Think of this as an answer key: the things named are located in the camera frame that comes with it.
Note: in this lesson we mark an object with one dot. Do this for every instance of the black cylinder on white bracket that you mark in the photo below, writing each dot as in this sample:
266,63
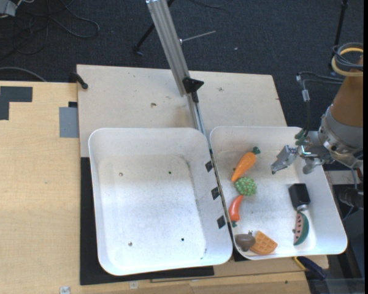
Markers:
351,198

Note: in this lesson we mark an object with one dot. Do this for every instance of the black box with silver cap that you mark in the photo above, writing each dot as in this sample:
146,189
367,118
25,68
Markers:
299,194

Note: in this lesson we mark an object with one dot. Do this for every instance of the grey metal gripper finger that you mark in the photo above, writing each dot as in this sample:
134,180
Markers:
311,165
283,159

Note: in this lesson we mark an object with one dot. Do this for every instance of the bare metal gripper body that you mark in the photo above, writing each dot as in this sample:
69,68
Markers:
317,150

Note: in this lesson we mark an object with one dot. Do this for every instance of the red chili pepper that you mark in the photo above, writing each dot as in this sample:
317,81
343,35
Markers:
235,208

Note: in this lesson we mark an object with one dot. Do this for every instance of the pale wood board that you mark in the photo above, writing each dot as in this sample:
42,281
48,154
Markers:
135,103

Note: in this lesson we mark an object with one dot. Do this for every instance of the white plastic tray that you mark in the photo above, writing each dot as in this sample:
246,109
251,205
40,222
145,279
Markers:
153,207
270,207

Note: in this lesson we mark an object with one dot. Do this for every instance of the brown mushroom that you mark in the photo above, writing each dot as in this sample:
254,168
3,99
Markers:
244,241

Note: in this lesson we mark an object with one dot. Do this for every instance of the orange waffle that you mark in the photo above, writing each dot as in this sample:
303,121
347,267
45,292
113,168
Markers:
263,243

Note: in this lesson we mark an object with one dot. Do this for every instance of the green grapes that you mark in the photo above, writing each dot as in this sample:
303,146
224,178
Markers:
246,186

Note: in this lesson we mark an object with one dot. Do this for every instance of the watermelon slice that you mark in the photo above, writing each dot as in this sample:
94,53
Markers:
302,228

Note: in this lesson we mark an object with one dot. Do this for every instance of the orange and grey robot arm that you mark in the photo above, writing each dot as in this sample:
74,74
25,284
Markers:
348,103

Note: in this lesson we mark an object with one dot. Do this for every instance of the orange carrot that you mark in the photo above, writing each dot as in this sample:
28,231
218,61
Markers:
245,164

